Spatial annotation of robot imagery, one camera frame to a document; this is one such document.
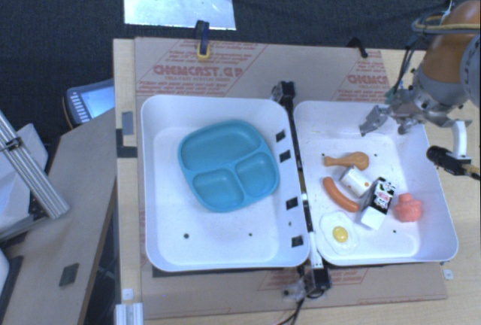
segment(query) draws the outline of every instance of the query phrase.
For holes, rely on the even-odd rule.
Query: sausage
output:
[[[336,202],[344,210],[350,211],[351,213],[356,213],[359,211],[359,205],[347,198],[341,191],[336,187],[334,180],[331,177],[326,177],[322,180],[325,191],[328,192],[329,196],[334,202]]]

